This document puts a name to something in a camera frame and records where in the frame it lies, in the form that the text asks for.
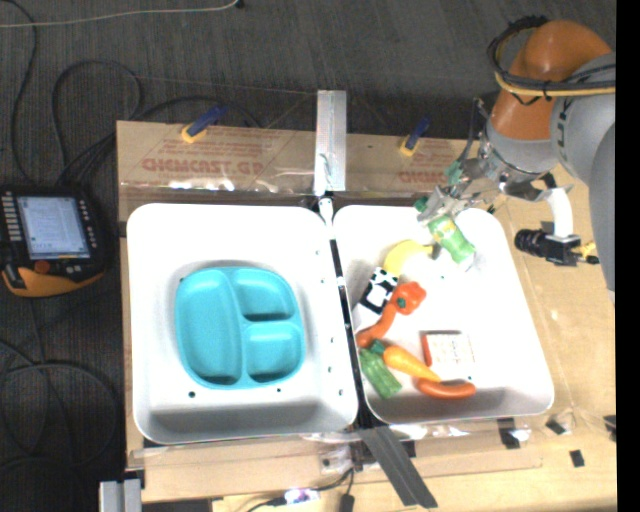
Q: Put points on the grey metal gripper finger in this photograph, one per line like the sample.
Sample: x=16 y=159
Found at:
x=451 y=206
x=428 y=212

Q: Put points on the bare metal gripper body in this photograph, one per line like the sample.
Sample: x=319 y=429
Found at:
x=510 y=177

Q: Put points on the green plastic bottle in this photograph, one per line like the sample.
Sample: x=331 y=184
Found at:
x=452 y=240

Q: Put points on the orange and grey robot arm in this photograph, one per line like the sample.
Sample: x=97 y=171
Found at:
x=545 y=60

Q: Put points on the yellow banana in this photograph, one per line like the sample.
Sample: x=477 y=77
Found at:
x=402 y=254

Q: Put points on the orange bell pepper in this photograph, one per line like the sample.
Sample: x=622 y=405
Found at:
x=409 y=297

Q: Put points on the black and white carton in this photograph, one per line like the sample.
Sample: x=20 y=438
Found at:
x=375 y=297

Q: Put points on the thin black and white rod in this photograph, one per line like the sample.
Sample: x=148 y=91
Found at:
x=338 y=260

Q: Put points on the white plastic tray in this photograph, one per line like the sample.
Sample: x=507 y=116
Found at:
x=160 y=325
x=500 y=310

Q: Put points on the red and white biscuit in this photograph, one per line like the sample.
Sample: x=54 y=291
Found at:
x=450 y=349

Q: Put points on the orange carrot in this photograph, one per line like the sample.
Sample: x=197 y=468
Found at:
x=405 y=362

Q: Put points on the green celery stalk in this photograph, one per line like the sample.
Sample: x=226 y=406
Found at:
x=380 y=375

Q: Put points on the straight orange sausage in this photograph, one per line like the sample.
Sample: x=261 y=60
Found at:
x=447 y=389

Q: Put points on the brown cardboard board red print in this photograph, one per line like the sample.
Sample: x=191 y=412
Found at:
x=210 y=165

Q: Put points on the blue divided plate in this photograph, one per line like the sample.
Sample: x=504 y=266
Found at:
x=210 y=320

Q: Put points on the black cylinder on white bracket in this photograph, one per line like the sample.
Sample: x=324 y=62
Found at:
x=560 y=215

